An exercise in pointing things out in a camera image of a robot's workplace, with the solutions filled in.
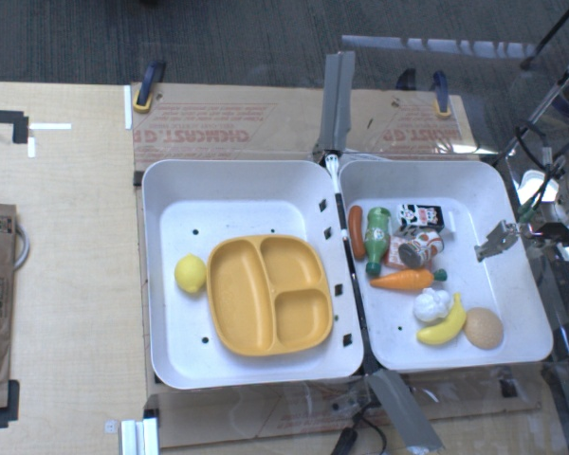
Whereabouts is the black and white milk carton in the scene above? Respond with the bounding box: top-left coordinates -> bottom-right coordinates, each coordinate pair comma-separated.
395,203 -> 446,237

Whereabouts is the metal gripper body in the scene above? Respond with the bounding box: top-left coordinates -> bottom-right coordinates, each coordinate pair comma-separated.
519,221 -> 569,262

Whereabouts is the orange carrot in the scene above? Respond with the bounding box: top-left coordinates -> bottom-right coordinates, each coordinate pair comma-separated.
369,267 -> 449,294

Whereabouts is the red and white packet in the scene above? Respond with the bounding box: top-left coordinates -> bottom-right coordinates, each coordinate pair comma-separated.
383,235 -> 416,271

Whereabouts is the brown cardboard board red print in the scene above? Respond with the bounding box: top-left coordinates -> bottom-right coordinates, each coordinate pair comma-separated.
130,81 -> 559,450

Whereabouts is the white garlic bulb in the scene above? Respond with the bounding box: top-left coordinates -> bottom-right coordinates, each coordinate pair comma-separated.
412,286 -> 455,324

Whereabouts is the orange sausage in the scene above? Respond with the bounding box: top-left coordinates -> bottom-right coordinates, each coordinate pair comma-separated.
347,204 -> 368,262

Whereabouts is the green bottle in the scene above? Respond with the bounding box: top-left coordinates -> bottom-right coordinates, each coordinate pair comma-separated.
363,206 -> 394,277

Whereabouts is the white plastic tray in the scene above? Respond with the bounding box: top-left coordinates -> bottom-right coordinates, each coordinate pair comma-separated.
337,159 -> 555,374
140,158 -> 366,391

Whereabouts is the yellow divided plate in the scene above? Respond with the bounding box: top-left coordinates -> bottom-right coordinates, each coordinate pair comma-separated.
206,233 -> 336,358

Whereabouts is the yellow banana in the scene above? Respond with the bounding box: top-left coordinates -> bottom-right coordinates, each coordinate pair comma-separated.
415,291 -> 468,347

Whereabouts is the small can with orange print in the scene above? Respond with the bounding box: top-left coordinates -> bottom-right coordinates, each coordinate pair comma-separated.
397,228 -> 445,271

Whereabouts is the thin black and white rod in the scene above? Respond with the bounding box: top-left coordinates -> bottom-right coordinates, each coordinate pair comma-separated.
325,152 -> 376,376

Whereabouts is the yellow lemon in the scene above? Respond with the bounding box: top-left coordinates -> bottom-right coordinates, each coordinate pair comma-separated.
174,252 -> 209,296

